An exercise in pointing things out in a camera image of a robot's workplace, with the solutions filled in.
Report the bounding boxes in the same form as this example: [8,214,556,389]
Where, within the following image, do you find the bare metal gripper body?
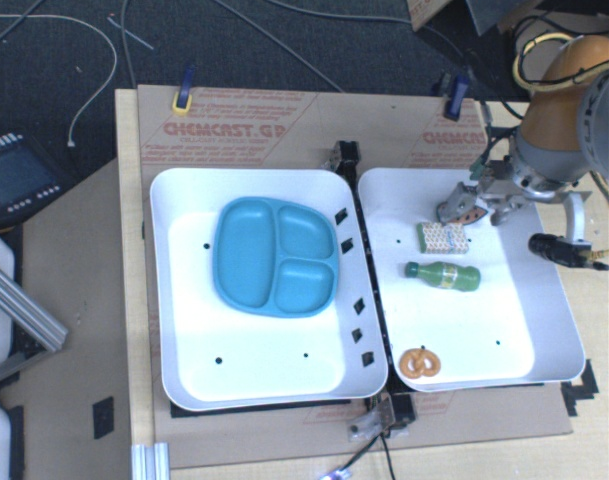
[475,157,561,210]

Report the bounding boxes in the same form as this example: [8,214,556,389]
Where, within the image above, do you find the orange pizza slice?
[436,204,489,228]

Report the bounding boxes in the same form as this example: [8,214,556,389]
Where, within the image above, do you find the green and white packet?
[416,221,471,255]

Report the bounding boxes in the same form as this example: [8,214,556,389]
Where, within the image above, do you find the green bottle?
[404,260,482,293]

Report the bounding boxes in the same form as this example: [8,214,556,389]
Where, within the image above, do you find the thin black rod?
[347,166,396,397]

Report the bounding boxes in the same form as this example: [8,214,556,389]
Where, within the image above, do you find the white plastic tray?
[357,166,587,394]
[148,167,389,412]

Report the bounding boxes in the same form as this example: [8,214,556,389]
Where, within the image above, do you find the brown pretzel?
[399,347,442,382]

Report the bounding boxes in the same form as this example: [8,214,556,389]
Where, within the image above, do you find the brown cardboard board red print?
[136,84,574,471]

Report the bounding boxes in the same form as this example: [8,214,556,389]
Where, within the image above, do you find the blue divided plate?
[212,196,341,319]

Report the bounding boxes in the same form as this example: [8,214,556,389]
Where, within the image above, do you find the black cylinder on white bracket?
[527,188,594,269]

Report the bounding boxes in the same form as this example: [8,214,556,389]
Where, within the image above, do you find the black block with thin wires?
[382,392,416,439]
[332,139,361,175]

